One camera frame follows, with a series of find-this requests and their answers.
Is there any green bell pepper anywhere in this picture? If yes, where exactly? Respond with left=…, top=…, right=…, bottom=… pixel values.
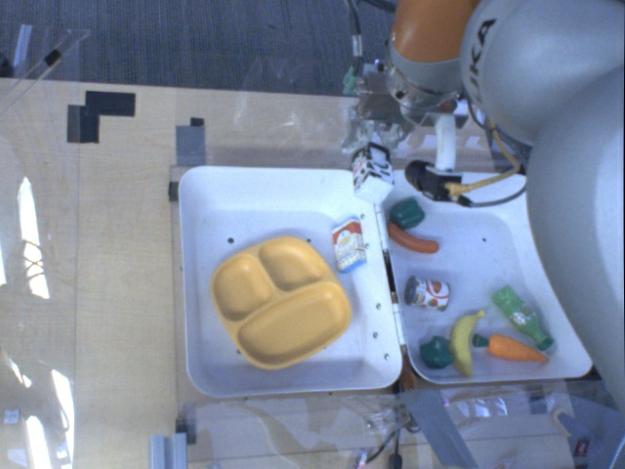
left=389, top=196, right=427, bottom=231

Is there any green plastic bottle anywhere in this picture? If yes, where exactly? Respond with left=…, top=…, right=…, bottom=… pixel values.
left=490, top=284, right=556, bottom=353

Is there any yellow divided plate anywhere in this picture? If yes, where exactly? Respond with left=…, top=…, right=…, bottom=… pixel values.
left=209, top=235, right=354, bottom=371

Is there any dark green broccoli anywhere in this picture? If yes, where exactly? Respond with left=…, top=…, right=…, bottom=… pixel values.
left=419, top=335, right=456, bottom=371

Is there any orange carrot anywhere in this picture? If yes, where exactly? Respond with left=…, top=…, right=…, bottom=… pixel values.
left=471, top=332, right=550, bottom=364

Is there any red white blue packet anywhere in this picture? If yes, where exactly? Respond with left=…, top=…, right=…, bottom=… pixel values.
left=331, top=215, right=369, bottom=275

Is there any orange-red sausage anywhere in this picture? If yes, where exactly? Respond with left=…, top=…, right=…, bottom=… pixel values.
left=387, top=221, right=440, bottom=255

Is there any white carton with black spots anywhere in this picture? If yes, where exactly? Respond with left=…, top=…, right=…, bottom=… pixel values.
left=352, top=143, right=396, bottom=205

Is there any black cylinder on white bracket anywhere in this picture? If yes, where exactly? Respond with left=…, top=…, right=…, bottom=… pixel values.
left=403, top=112, right=464, bottom=202

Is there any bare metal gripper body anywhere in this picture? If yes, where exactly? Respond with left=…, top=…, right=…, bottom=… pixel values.
left=353, top=63, right=463, bottom=127

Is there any thin black and white rod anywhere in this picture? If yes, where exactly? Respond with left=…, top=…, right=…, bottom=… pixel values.
left=373, top=202, right=406, bottom=361

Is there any small red and white can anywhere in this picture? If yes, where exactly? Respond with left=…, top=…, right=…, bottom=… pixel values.
left=403, top=275, right=451, bottom=314

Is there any yellow banana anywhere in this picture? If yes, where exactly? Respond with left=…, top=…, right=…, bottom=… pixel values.
left=448, top=309, right=488, bottom=378

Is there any white plastic tray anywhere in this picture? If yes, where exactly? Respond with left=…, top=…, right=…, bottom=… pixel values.
left=177, top=165, right=404, bottom=400
left=378, top=168, right=595, bottom=387

